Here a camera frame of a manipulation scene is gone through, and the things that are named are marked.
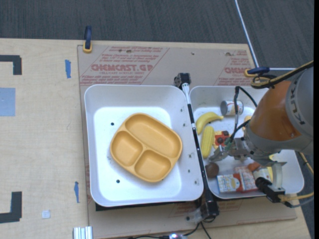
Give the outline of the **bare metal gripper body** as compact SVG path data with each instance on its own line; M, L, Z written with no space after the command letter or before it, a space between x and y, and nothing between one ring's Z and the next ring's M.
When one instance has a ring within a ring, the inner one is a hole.
M250 149L244 137L229 138L226 152L235 160L246 160L250 157Z

